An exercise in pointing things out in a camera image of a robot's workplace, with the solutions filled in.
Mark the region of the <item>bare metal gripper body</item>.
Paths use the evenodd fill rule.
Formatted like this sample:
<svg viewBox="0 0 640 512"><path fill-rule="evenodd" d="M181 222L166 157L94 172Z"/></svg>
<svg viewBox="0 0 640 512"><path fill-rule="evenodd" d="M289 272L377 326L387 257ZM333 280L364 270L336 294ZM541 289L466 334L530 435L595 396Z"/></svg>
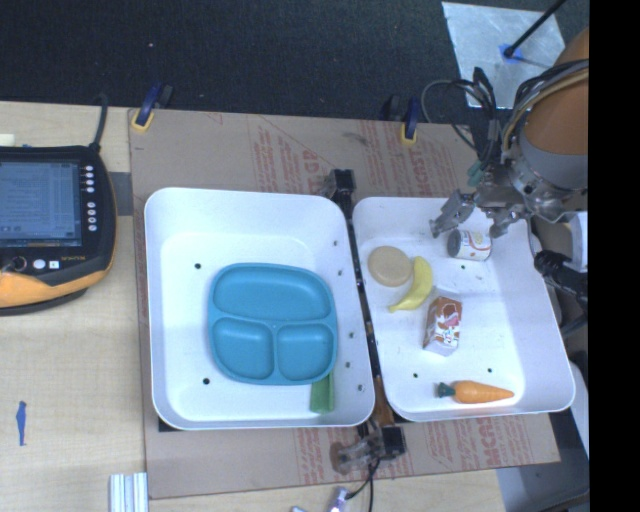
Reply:
<svg viewBox="0 0 640 512"><path fill-rule="evenodd" d="M478 207L501 210L495 219L511 212L537 216L547 222L563 222L568 203L586 190L586 172L552 165L542 173L526 162L498 164L487 170L476 187Z"/></svg>

